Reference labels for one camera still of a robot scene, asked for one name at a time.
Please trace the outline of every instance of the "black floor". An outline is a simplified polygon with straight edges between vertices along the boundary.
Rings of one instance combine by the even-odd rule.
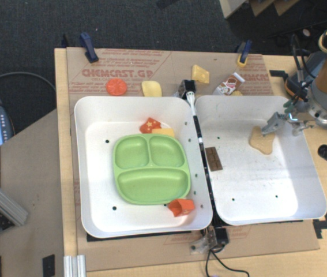
[[[31,72],[54,83],[54,48],[88,32],[95,47],[231,53],[251,39],[252,53],[290,55],[290,33],[314,25],[302,47],[317,51],[327,0],[301,0],[282,16],[254,17],[244,4],[225,19],[219,0],[0,0],[0,74]],[[16,132],[55,108],[55,93],[32,76],[0,79],[0,98]]]

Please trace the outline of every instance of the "white tray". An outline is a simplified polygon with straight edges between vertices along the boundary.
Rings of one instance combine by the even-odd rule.
[[[290,124],[276,132],[273,152],[249,146],[254,126],[263,127],[279,96],[202,96],[196,101],[204,146],[216,147],[223,169],[210,171],[217,213],[232,225],[315,219],[327,203],[304,134]]]
[[[212,220],[204,168],[190,106],[178,98],[87,96],[74,108],[80,169],[81,219],[97,238],[193,231]],[[134,205],[118,194],[112,151],[115,142],[140,133],[148,117],[173,128],[186,153],[195,210],[175,218],[164,205]]]

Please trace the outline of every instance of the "yellow block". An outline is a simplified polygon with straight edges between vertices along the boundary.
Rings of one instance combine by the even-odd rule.
[[[209,72],[198,65],[191,69],[191,79],[202,83],[209,83]]]
[[[141,87],[144,96],[162,96],[161,85],[157,81],[143,81]]]
[[[166,136],[175,137],[175,133],[172,128],[155,128],[152,129],[152,133],[165,134]]]

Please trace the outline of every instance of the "divided green plate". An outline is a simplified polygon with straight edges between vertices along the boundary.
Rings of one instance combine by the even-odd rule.
[[[170,136],[144,133],[119,139],[113,168],[119,194],[133,204],[165,204],[190,190],[185,152]]]

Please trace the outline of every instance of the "wooden table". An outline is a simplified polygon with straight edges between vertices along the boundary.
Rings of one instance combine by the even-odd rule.
[[[285,70],[292,73],[295,63],[292,57],[263,56],[267,70]],[[57,111],[59,131],[59,153],[61,164],[62,221],[65,256],[76,256],[77,235],[74,205],[74,183],[72,172],[72,151],[70,138],[69,94],[67,81],[67,52],[55,50],[55,69],[57,82]],[[275,95],[287,96],[283,89],[283,79],[270,77]],[[321,128],[305,130],[311,155],[327,198],[327,162],[317,155],[321,144],[327,144],[327,130]],[[226,259],[231,268],[245,269],[252,277],[264,276],[327,276],[327,230],[322,232],[320,249],[298,253],[270,254],[266,256]],[[88,276],[205,276],[205,262],[195,261],[170,265],[154,265],[128,269],[114,269],[90,272]],[[217,261],[209,262],[211,275],[244,276],[226,271]]]

